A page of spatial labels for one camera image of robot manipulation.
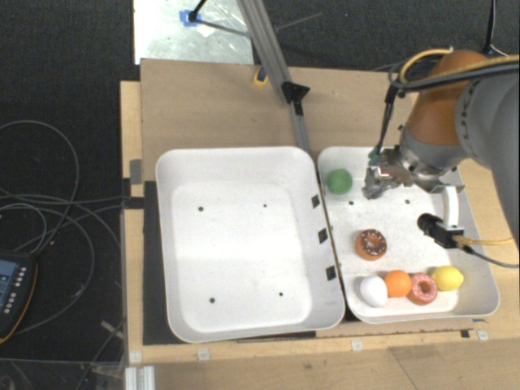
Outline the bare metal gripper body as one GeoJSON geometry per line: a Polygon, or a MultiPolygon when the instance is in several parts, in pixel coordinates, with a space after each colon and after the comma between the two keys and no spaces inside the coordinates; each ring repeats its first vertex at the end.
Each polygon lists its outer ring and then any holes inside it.
{"type": "Polygon", "coordinates": [[[421,161],[409,148],[395,146],[373,153],[373,168],[379,180],[392,180],[392,188],[419,187],[425,192],[440,192],[446,183],[440,177],[445,169],[438,169],[421,161]]]}

